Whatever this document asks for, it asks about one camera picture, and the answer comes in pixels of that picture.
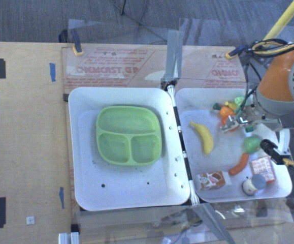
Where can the white plastic tray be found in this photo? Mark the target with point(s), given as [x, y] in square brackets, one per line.
[228, 146]
[126, 182]

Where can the orange sausage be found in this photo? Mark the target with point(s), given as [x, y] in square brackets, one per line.
[239, 165]

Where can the orange and white carton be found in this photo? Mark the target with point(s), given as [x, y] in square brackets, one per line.
[263, 168]

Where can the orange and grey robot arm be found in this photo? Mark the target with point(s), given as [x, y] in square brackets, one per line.
[276, 83]

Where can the brown and white carton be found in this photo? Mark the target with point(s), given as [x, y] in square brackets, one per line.
[212, 180]

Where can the brown cardboard board red print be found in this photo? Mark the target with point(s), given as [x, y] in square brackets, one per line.
[136, 67]

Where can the small yellow toy piece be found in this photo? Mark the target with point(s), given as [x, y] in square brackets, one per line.
[230, 105]

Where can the green round toy fruit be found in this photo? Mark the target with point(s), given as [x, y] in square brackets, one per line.
[251, 145]

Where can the yellow banana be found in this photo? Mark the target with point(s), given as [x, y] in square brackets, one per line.
[205, 136]

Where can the green divided plate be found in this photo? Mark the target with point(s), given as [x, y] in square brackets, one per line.
[129, 133]

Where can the orange carrot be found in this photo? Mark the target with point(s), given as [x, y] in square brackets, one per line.
[226, 110]

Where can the light green toy vegetable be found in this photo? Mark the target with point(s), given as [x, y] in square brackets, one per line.
[239, 100]

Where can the black cylinder on white bracket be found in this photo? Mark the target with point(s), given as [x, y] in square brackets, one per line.
[269, 146]

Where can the white bottle green cap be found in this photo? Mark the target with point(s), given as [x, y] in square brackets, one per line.
[249, 131]

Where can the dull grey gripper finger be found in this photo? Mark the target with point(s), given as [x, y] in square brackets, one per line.
[228, 125]
[243, 120]

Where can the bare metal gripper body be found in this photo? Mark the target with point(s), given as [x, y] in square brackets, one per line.
[254, 114]

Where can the thin black and white rod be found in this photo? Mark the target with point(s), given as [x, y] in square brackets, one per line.
[178, 126]

